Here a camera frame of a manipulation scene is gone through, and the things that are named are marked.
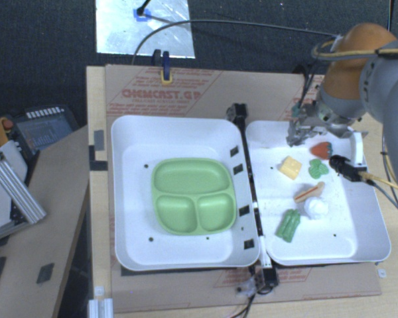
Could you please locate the red strawberry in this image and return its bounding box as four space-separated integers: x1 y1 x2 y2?
310 141 334 160

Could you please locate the thin black and white rod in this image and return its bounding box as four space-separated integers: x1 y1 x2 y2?
235 119 269 268

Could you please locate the tan hot dog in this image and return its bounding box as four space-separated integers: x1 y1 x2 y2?
293 181 326 204

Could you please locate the yellow cheese wedge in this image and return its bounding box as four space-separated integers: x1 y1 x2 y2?
277 156 302 180

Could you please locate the green divided plate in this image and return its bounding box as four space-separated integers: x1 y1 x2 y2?
151 158 237 235

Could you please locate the green asparagus bundle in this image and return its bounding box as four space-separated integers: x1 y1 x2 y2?
275 209 302 243

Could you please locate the white plastic tray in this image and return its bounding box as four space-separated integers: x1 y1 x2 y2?
245 120 392 266
111 115 261 272

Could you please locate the white garlic bulb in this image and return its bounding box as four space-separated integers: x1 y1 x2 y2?
303 197 329 220

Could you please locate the green broccoli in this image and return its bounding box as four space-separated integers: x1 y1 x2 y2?
308 158 330 180

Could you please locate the brown cardboard board red print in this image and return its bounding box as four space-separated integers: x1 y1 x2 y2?
105 64 383 314

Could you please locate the black cylinder on white bracket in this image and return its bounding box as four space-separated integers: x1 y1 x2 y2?
329 131 368 182

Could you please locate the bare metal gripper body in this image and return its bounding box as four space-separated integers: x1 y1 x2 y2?
297 101 355 139

